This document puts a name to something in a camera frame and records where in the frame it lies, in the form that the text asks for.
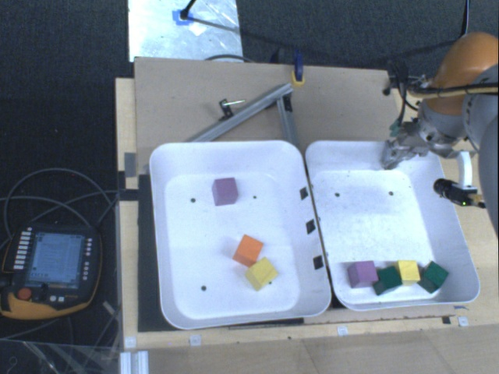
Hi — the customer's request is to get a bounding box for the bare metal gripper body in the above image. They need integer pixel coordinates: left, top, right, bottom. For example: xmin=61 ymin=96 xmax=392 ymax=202
xmin=386 ymin=120 xmax=449 ymax=158

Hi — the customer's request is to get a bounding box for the white plastic tray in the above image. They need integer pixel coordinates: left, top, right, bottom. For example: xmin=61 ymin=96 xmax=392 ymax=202
xmin=304 ymin=140 xmax=481 ymax=312
xmin=149 ymin=140 xmax=333 ymax=331

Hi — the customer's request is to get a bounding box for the yellow cube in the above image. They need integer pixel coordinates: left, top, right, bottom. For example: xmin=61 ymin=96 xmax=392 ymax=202
xmin=394 ymin=259 xmax=422 ymax=287
xmin=245 ymin=256 xmax=279 ymax=292

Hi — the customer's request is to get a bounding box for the purple cube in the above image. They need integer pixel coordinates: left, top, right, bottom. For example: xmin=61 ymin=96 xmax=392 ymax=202
xmin=211 ymin=177 xmax=239 ymax=207
xmin=347 ymin=260 xmax=380 ymax=289

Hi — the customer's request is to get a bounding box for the green cube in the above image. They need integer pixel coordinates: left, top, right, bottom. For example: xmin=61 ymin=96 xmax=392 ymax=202
xmin=372 ymin=266 xmax=404 ymax=297
xmin=416 ymin=261 xmax=450 ymax=295

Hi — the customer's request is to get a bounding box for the orange cube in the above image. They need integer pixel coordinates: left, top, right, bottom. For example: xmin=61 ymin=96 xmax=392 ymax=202
xmin=232 ymin=234 xmax=265 ymax=268

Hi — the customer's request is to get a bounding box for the brown cardboard board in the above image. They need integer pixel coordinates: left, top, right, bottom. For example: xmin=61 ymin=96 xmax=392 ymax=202
xmin=133 ymin=56 xmax=464 ymax=327

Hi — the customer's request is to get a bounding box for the black cylinder on white bracket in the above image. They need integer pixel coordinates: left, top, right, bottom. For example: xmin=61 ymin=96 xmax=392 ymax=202
xmin=433 ymin=150 xmax=487 ymax=210

